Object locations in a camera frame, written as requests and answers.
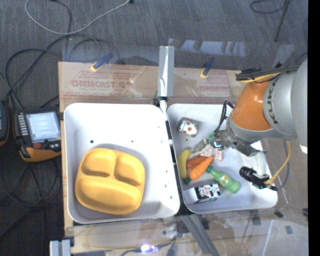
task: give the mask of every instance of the gray carpet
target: gray carpet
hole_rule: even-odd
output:
[[[59,32],[77,31],[97,16],[115,8],[123,0],[60,0],[72,13],[51,0],[31,0],[30,14],[45,27]],[[278,63],[299,65],[308,57],[308,0],[291,0],[277,40],[274,37],[282,11],[265,14],[284,6],[285,0],[135,0],[101,19],[81,33],[87,36],[64,37],[44,53],[29,69],[40,50],[61,36],[35,24],[25,12],[24,0],[0,2],[1,73],[9,83],[26,71],[15,85],[14,95],[22,108],[58,106],[58,61],[86,62],[108,52],[112,63],[158,65],[159,46],[175,46],[175,66],[202,68],[214,57],[213,69],[270,69]],[[0,97],[7,89],[0,81]],[[8,98],[5,104],[12,112]],[[0,255],[49,255],[49,242],[64,237],[62,191],[60,178],[52,161],[26,166],[17,153],[12,135],[0,148],[1,180],[7,190],[18,182],[18,188],[7,196],[0,186]],[[61,171],[61,158],[54,160]],[[38,203],[56,182],[52,191]]]

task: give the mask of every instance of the green bottle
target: green bottle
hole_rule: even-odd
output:
[[[219,182],[219,184],[231,193],[235,194],[239,191],[241,184],[239,181],[234,180],[228,174],[223,171],[215,170],[211,165],[205,170],[207,173],[211,174],[213,178]]]

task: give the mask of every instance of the blue clamp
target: blue clamp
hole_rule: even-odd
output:
[[[212,63],[214,62],[214,57],[211,57],[210,59],[209,59],[209,62],[208,63],[205,63],[204,65],[203,65],[203,67],[202,67],[202,70],[201,70],[201,74],[200,74],[200,76],[202,77],[202,78],[207,78],[208,76],[209,76],[209,71],[210,71],[210,69],[211,69],[211,65],[212,65]]]
[[[92,65],[91,65],[91,70],[93,71],[93,72],[97,72],[99,69],[101,69],[102,68],[102,66],[103,66],[103,64],[105,64],[105,63],[108,63],[110,60],[111,60],[111,58],[113,57],[113,54],[112,53],[108,53],[108,54],[106,54],[106,55],[104,55],[102,58],[100,58],[97,62],[95,62],[95,63],[93,63]]]

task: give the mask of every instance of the yellow plate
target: yellow plate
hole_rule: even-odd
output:
[[[128,215],[136,211],[145,188],[145,168],[133,155],[108,148],[88,151],[75,179],[77,200],[91,210]]]

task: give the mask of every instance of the toy carrot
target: toy carrot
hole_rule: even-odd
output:
[[[195,158],[189,159],[188,161],[186,161],[186,168],[189,169],[195,167],[207,158],[207,156],[197,156]]]
[[[195,167],[193,167],[190,171],[189,177],[191,180],[197,180],[201,177],[202,174],[205,173],[206,169],[209,167],[214,157],[210,156],[203,162],[199,163]]]

